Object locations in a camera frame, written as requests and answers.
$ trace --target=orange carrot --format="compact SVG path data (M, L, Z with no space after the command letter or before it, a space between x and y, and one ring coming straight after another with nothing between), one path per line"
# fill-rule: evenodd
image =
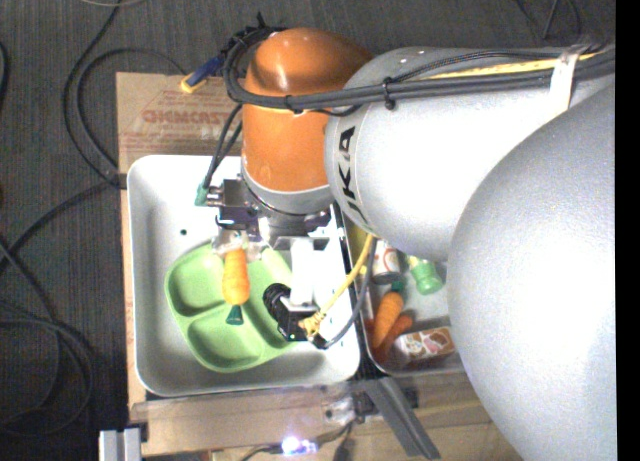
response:
M364 319L364 330L367 332L369 338L373 335L373 319Z
M243 305L249 299L247 256L243 249L227 253L222 274L222 297L230 305Z
M404 299L402 296L391 290L387 292L380 300L378 311L374 317L372 345L374 349L380 347L382 341L388 335L389 330L399 317L404 307Z
M406 331L413 326L413 319L410 315L401 314L396 322L393 323L389 333L384 338L382 343L377 349L373 351L373 357L376 359L378 363L386 363L387 357L389 356L389 351L391 350L391 346L396 341L396 339L406 333Z

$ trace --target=blue connector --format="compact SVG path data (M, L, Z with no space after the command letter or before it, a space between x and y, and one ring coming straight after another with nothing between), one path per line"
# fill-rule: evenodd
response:
M190 73L184 79L182 79L180 81L180 87L187 93L193 93L200 86L204 85L205 79L207 77L210 77L218 70L220 70L223 64L224 58L222 56L216 56L210 59L195 72Z

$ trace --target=white tray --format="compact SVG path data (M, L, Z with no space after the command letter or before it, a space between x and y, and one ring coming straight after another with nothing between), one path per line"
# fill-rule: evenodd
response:
M142 384L163 397L255 390L300 385L329 385L349 379L360 363L355 329L341 342L321 351L299 342L280 357L234 374L208 370L196 360L182 337L164 293L164 276L182 254L209 242L217 233L218 209L196 207L198 184L210 157L150 155L136 161L128 175L129 220L133 266L133 310L136 371ZM227 157L213 184L235 178L238 157ZM317 253L318 303L325 302L345 278L342 229L335 219L314 235L329 237ZM345 293L327 318L321 332L331 338L351 315Z

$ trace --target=gray carpet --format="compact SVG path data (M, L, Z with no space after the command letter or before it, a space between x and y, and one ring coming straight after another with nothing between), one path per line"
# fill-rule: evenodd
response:
M94 0L113 2L115 0ZM148 0L121 8L85 64L119 48L165 54L190 71L217 54L258 11L268 23L313 26L344 34L374 53L408 45L512 48L564 45L579 35L615 39L616 0L560 0L550 36L541 34L553 0ZM77 0L0 0L0 44L6 84L0 102L0 240L6 247L56 204L102 182L71 142L63 92L74 65L109 17L109 8ZM159 56L124 52L87 74L81 106L90 132L117 156L116 71L175 73ZM69 89L75 90L77 78ZM70 95L73 106L75 94ZM105 163L78 130L85 157ZM27 281L0 254L0 304L39 317L44 308L80 334L91 349L94 390L86 412L62 432L17 436L8 419L49 400L55 415L37 412L19 432L64 422L82 399L83 378L50 330L6 324L15 312L0 308L0 459L95 459L97 431L127 424L125 331L119 195L110 186L59 211L30 231L12 251ZM59 381L53 382L60 365Z

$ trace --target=kuka logo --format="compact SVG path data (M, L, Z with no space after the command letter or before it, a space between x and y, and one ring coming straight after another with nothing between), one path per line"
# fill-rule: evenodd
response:
M340 140L338 141L338 150L342 157L342 161L338 161L338 173L340 174L340 180L342 180L342 192L347 197L347 205L351 210L357 212L364 224L368 225L369 222L367 218L364 216L362 210L360 210L361 204L358 203L358 198L356 194L351 190L351 138L356 132L355 127L351 127L349 129L343 130L340 133ZM346 173L342 169L342 163L346 163Z

